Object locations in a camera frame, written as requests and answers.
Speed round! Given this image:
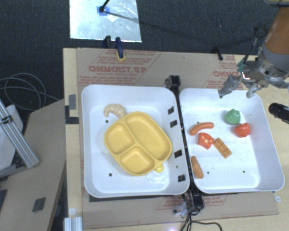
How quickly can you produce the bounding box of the orange toy sausage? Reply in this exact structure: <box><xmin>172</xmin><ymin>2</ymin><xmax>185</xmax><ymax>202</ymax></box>
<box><xmin>189</xmin><ymin>122</ymin><xmax>215</xmax><ymax>136</ymax></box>

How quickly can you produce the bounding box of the beige toy croissant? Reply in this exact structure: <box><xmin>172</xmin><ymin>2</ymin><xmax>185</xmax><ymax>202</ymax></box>
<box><xmin>103</xmin><ymin>103</ymin><xmax>127</xmax><ymax>118</ymax></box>

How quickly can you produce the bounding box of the white plastic tray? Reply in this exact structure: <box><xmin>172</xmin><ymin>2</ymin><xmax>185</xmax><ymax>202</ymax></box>
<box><xmin>81</xmin><ymin>84</ymin><xmax>191</xmax><ymax>199</ymax></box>
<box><xmin>179</xmin><ymin>88</ymin><xmax>286</xmax><ymax>194</ymax></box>

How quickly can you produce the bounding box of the white and yellow fried egg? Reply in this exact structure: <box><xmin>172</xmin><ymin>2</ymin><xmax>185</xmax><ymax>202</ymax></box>
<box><xmin>146</xmin><ymin>164</ymin><xmax>165</xmax><ymax>185</ymax></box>

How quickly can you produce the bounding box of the orange toy carrot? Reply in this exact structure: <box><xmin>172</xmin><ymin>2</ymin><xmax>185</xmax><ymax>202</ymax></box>
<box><xmin>190</xmin><ymin>155</ymin><xmax>204</xmax><ymax>179</ymax></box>

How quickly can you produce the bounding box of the brown cardboard board red print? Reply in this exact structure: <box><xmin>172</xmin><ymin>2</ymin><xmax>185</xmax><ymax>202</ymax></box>
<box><xmin>75</xmin><ymin>48</ymin><xmax>279</xmax><ymax>229</ymax></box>

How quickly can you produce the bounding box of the green toy pepper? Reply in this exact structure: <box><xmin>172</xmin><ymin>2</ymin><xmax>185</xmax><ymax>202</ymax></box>
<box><xmin>225</xmin><ymin>108</ymin><xmax>241</xmax><ymax>125</ymax></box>

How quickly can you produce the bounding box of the thin black rod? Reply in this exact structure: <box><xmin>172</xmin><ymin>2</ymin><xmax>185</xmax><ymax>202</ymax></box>
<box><xmin>173</xmin><ymin>88</ymin><xmax>195</xmax><ymax>194</ymax></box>

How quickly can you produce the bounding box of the red toy pizza slice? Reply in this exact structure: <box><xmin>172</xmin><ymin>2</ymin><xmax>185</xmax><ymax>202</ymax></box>
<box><xmin>197</xmin><ymin>132</ymin><xmax>215</xmax><ymax>150</ymax></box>

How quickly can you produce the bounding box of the yellow divided plate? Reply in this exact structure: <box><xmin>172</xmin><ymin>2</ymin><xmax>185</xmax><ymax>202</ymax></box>
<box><xmin>104</xmin><ymin>111</ymin><xmax>173</xmax><ymax>177</ymax></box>

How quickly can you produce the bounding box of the brown toy biscuit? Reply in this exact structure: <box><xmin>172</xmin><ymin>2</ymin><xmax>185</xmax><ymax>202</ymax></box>
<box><xmin>212</xmin><ymin>137</ymin><xmax>233</xmax><ymax>159</ymax></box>

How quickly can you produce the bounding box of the red toy pepper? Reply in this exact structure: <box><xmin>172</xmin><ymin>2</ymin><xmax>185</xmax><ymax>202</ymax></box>
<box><xmin>233</xmin><ymin>122</ymin><xmax>251</xmax><ymax>138</ymax></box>

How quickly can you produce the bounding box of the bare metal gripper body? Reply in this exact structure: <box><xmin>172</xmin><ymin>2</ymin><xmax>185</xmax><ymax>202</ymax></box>
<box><xmin>237</xmin><ymin>61</ymin><xmax>289</xmax><ymax>89</ymax></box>

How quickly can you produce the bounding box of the black cylinder on white bracket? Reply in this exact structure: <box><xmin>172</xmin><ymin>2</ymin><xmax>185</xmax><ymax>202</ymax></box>
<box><xmin>268</xmin><ymin>82</ymin><xmax>289</xmax><ymax>125</ymax></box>

